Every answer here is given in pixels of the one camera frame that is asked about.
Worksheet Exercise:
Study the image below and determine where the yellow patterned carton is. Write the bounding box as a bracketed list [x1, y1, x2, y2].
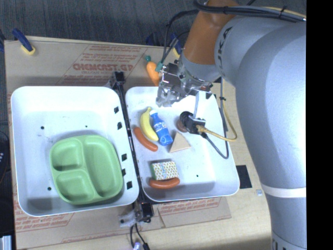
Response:
[150, 161, 180, 181]

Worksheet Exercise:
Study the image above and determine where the black block with wires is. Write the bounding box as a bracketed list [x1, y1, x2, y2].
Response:
[133, 202, 155, 223]
[113, 71, 126, 86]

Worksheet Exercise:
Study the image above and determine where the green divided plate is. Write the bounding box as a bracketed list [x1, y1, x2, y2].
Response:
[49, 134, 124, 206]

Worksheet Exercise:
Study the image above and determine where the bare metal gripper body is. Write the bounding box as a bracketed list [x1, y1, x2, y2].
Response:
[158, 59, 213, 102]

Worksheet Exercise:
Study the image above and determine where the tan triangular bread slice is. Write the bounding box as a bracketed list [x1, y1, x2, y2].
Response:
[169, 131, 191, 153]

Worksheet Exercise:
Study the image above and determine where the brown doughnut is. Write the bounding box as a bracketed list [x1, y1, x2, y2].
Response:
[176, 119, 188, 133]

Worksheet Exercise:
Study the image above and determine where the black cylinder on white bracket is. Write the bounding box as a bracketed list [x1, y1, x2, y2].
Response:
[178, 91, 207, 135]

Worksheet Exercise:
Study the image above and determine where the yellow banana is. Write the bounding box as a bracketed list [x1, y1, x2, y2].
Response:
[140, 107, 159, 142]

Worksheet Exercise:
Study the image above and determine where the orange sausage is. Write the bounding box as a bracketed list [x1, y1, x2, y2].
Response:
[133, 126, 159, 152]
[148, 177, 181, 190]

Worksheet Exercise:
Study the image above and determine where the thin black rod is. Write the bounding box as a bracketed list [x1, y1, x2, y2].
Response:
[116, 83, 145, 208]

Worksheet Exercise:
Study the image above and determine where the brown cardboard board red print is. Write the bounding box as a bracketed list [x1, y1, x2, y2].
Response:
[4, 36, 233, 250]

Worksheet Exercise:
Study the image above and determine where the blue plastic bottle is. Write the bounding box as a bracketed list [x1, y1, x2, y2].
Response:
[149, 109, 174, 146]

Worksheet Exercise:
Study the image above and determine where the white plastic tray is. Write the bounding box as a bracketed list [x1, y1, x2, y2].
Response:
[124, 85, 240, 203]
[10, 85, 140, 217]

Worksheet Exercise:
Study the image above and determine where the orange carrot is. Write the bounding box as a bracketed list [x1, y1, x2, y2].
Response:
[145, 55, 161, 87]

